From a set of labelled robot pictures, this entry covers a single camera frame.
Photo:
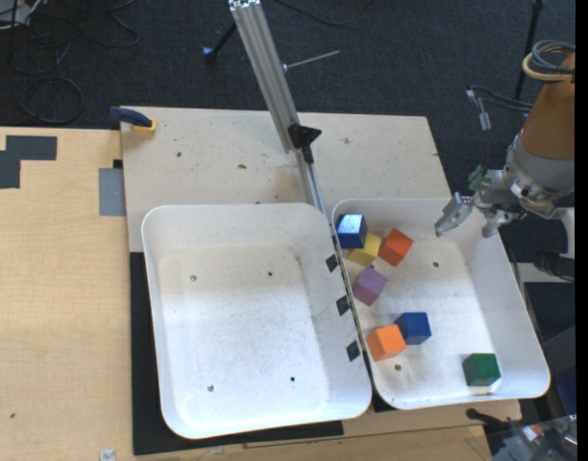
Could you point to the orange cube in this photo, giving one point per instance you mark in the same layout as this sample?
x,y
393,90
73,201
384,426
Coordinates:
x,y
385,343
396,248

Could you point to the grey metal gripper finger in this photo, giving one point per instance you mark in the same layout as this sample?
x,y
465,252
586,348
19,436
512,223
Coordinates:
x,y
495,221
451,216

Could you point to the pale wood board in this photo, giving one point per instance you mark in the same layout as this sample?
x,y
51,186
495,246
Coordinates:
x,y
217,161

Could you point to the green cube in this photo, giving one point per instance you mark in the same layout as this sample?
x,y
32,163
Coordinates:
x,y
481,369

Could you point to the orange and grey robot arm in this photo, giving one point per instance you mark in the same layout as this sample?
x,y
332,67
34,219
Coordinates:
x,y
548,118

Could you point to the purple cube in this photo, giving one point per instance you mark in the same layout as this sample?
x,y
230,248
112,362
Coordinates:
x,y
370,285

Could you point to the white plastic tray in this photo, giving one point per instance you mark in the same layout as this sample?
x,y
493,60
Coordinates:
x,y
443,286
246,324

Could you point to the black cylinder on white bracket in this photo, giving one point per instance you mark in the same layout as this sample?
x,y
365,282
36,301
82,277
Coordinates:
x,y
558,264

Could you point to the blue cube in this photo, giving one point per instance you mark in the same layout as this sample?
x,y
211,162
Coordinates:
x,y
350,228
414,327

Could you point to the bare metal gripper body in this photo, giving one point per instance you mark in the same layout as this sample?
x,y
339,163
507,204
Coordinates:
x,y
498,190

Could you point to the yellow cube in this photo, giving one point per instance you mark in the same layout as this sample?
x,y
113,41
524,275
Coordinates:
x,y
368,252

